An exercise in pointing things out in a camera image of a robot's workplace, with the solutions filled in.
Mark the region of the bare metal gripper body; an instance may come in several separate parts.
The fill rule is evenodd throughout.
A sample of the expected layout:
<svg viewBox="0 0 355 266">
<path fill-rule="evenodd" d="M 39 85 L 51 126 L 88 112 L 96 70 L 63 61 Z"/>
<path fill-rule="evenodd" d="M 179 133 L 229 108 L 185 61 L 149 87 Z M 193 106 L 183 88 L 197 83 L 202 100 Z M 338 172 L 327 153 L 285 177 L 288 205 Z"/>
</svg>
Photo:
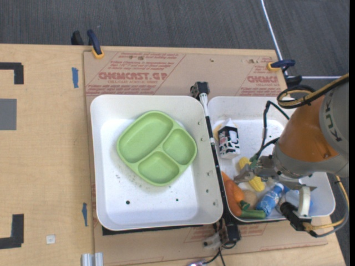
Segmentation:
<svg viewBox="0 0 355 266">
<path fill-rule="evenodd" d="M 262 180 L 268 180 L 269 178 L 277 180 L 279 177 L 278 169 L 276 168 L 272 155 L 261 156 L 252 163 L 251 169 L 254 175 L 260 177 Z"/>
</svg>

